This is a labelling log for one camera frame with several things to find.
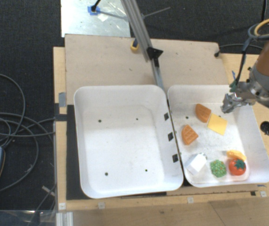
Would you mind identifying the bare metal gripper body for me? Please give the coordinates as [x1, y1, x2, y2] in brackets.
[233, 80, 269, 109]

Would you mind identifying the yellow cheese slice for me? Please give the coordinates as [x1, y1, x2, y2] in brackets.
[207, 113, 228, 136]

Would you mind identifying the orange waffle piece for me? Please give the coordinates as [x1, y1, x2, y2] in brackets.
[195, 103, 212, 123]
[181, 124, 199, 146]

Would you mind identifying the white plastic tray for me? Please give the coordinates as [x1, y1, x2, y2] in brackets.
[167, 84, 269, 188]
[73, 84, 185, 200]

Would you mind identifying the yellow cheese wedge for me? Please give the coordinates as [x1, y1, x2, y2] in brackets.
[226, 149, 247, 162]

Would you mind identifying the red tomato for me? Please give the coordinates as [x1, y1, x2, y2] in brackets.
[228, 158, 247, 177]

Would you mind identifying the green peas cluster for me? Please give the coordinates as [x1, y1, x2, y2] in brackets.
[210, 159, 228, 178]

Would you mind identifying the thin black rod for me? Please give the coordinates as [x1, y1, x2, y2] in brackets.
[166, 95, 185, 175]

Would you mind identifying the white carton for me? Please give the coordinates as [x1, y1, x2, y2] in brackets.
[184, 152, 208, 176]

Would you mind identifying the brown cardboard board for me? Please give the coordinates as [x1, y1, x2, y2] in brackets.
[64, 33, 259, 197]

